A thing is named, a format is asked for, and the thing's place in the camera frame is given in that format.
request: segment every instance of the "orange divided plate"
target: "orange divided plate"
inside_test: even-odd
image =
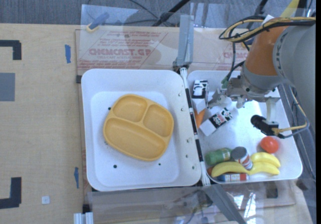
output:
[[[163,155],[173,130],[174,119],[166,108],[135,94],[120,97],[103,126],[105,140],[111,147],[145,161]]]

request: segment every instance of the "green bottle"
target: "green bottle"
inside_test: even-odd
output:
[[[231,159],[231,149],[221,148],[216,151],[208,152],[205,155],[205,162],[207,165],[215,165],[220,162],[229,161]]]

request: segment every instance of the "banana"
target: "banana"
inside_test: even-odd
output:
[[[248,172],[249,175],[253,175],[259,172],[267,172],[272,175],[280,174],[279,169],[269,162],[254,162],[252,169]]]
[[[226,172],[249,174],[249,171],[238,162],[221,162],[213,167],[211,176],[214,178]]]
[[[259,153],[252,154],[251,160],[253,163],[268,162],[268,163],[273,164],[277,168],[279,168],[281,166],[279,159],[277,159],[274,155],[266,153],[266,152],[259,152]]]

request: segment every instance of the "table surface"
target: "table surface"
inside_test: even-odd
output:
[[[76,25],[0,24],[1,40],[19,40],[22,59],[0,47],[0,73],[14,73],[13,101],[0,100],[0,200],[21,177],[19,207],[0,209],[1,223],[73,223],[84,203]],[[70,60],[66,52],[70,48]],[[42,198],[50,197],[43,204]],[[301,190],[295,204],[257,209],[257,222],[312,223]],[[247,220],[248,212],[241,211]]]

